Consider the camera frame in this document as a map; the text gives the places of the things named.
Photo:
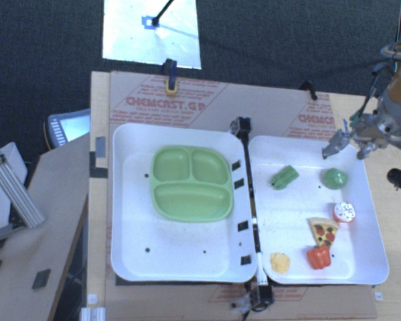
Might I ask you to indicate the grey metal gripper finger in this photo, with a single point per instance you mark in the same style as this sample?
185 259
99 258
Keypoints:
335 145
365 150

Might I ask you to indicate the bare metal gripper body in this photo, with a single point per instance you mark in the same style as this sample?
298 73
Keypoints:
378 131

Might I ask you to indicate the green round toy vegetable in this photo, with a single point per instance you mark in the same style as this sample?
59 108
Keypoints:
334 178

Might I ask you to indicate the green toy pepper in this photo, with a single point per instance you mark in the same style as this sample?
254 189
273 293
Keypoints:
284 177

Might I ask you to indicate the white plastic tray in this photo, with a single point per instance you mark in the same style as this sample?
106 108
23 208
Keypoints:
179 242
305 202

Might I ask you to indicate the toy pizza slice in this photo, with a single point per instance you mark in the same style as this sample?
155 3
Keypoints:
324 231

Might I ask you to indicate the thin black and white rod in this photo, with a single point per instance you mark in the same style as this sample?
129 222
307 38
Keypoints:
250 196

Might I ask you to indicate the red toy pepper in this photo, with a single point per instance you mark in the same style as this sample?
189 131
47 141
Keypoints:
319 257

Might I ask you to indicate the brown cardboard board red print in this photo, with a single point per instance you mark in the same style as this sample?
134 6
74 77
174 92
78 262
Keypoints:
223 104

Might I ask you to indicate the yellow toy food lump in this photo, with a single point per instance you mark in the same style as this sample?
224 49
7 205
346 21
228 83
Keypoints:
279 262

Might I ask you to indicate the green divided plate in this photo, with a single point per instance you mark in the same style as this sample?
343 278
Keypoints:
192 183

